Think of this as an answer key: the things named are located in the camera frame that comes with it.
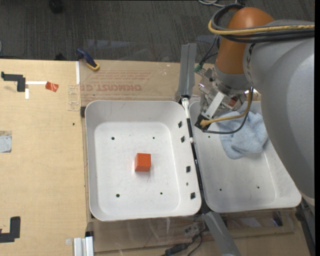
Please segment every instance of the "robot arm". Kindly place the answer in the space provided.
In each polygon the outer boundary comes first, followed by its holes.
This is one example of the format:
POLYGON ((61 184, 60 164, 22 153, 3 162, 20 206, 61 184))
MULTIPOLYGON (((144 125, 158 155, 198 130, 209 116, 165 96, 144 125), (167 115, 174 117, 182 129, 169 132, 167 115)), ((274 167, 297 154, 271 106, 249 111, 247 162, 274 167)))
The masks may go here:
MULTIPOLYGON (((263 28, 266 24, 273 28, 314 25, 307 21, 274 21, 259 9, 236 7, 239 10, 227 26, 233 31, 263 28)), ((244 92, 250 87, 260 92, 269 139, 315 214, 314 28, 313 36, 310 30, 304 34, 307 36, 274 34, 276 37, 270 41, 254 36, 256 40, 250 41, 252 34, 236 38, 227 35, 221 40, 213 69, 199 72, 202 75, 199 117, 212 120, 226 111, 239 109, 246 99, 244 92)))

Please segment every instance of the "blue and yellow clamp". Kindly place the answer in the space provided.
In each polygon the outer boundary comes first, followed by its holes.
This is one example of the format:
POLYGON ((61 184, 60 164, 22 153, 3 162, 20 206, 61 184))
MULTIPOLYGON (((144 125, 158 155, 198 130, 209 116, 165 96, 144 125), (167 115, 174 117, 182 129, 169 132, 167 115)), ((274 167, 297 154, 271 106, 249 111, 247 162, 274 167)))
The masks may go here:
POLYGON ((99 64, 95 62, 94 59, 86 51, 80 48, 77 48, 75 52, 78 55, 78 58, 84 59, 86 62, 86 65, 93 71, 97 71, 100 68, 99 64))

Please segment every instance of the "wooden table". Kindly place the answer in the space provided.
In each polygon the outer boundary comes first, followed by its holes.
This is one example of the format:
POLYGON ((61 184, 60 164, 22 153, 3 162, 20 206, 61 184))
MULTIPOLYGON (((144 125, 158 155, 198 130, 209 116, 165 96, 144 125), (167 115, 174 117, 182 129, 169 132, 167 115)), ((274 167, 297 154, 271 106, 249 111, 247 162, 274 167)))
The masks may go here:
MULTIPOLYGON (((178 82, 179 77, 173 78, 173 74, 179 74, 179 65, 173 66, 168 77, 178 82)), ((27 100, 23 92, 17 92, 15 82, 0 79, 0 131, 12 132, 11 152, 0 153, 2 233, 10 231, 11 217, 21 218, 20 238, 0 243, 0 255, 71 256, 70 241, 84 237, 90 218, 86 205, 82 118, 79 111, 68 111, 68 86, 77 84, 76 62, 2 59, 0 71, 23 75, 27 81, 59 85, 56 92, 45 89, 44 85, 30 85, 27 100)), ((296 231, 291 234, 239 238, 235 243, 248 256, 309 255, 300 223, 294 220, 293 225, 296 231)), ((158 255, 165 249, 97 255, 158 255)), ((205 242, 194 255, 212 252, 219 253, 214 241, 205 242)))

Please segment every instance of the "gray carpet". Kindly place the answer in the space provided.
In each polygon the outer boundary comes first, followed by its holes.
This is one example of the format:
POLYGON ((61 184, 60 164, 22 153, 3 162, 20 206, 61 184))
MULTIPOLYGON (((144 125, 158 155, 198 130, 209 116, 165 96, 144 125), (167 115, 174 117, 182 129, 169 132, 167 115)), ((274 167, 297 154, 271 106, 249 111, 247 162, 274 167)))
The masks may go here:
MULTIPOLYGON (((48 0, 0 0, 0 56, 53 60, 62 53, 76 60, 76 48, 83 48, 95 59, 179 62, 181 45, 197 43, 199 61, 212 42, 207 25, 218 10, 196 0, 62 2, 63 12, 54 14, 48 0)), ((276 20, 315 21, 314 0, 244 2, 276 20)))

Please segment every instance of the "yellow cable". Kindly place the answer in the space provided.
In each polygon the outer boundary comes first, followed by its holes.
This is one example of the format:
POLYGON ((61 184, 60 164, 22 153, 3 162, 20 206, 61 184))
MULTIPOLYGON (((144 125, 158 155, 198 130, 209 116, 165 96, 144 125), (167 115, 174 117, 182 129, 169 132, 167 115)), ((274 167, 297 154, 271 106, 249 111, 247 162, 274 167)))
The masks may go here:
POLYGON ((219 117, 219 118, 216 118, 216 119, 213 119, 213 120, 202 120, 200 122, 200 125, 202 127, 206 127, 212 123, 215 123, 215 122, 219 122, 219 121, 224 121, 224 120, 230 120, 230 119, 237 119, 237 118, 242 118, 244 117, 250 110, 250 106, 251 106, 251 92, 249 92, 249 96, 248 96, 248 105, 246 106, 246 109, 245 111, 242 113, 242 114, 238 114, 238 115, 234 115, 234 116, 225 116, 225 117, 219 117))
POLYGON ((212 28, 212 21, 209 21, 208 28, 212 33, 218 35, 240 35, 257 32, 270 32, 270 31, 285 31, 285 30, 311 30, 315 28, 315 25, 285 25, 285 26, 266 26, 257 28, 247 28, 241 30, 217 30, 212 28))

